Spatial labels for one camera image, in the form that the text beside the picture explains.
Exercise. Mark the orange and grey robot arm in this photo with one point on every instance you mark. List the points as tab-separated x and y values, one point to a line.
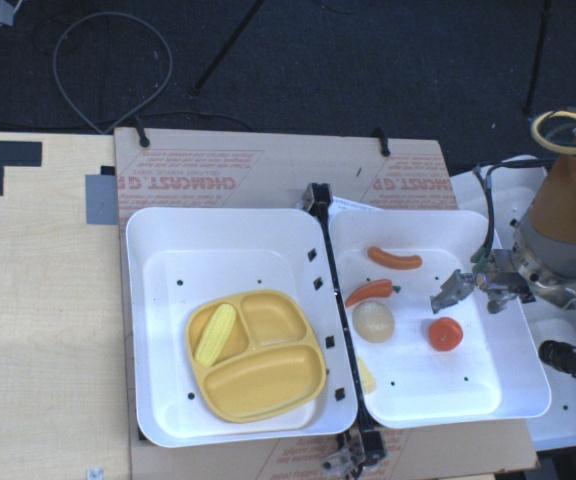
555	208

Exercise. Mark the yellow divided plate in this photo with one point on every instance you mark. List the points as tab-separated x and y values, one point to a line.
263	383

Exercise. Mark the yellow corn cob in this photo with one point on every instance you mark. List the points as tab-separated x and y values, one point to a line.
215	335

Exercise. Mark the thin black rod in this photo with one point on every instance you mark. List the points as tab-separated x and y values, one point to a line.
340	308

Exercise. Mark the black cylinder on white bracket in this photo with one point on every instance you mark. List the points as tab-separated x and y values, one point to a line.
560	357

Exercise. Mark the pale round bread bun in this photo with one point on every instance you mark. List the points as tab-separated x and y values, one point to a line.
373	322

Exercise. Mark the orange carrot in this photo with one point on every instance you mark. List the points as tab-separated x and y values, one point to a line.
368	291

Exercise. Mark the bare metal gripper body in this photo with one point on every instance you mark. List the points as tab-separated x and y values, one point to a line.
508	275

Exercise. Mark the white plastic tray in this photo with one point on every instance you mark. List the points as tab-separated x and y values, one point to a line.
433	388
168	238

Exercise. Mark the white paper sheet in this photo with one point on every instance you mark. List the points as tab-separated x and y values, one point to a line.
353	204

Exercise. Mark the yellow cheese wedge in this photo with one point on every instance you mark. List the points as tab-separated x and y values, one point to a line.
366	378

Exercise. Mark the red-orange round tomato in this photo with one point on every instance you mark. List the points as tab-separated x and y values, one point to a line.
445	334

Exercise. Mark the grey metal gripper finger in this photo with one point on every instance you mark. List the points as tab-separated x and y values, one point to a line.
452	290
498	302

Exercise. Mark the brown cardboard board red print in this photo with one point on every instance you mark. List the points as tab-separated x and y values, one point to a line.
268	178

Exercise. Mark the orange sausage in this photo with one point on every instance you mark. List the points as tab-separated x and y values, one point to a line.
394	258

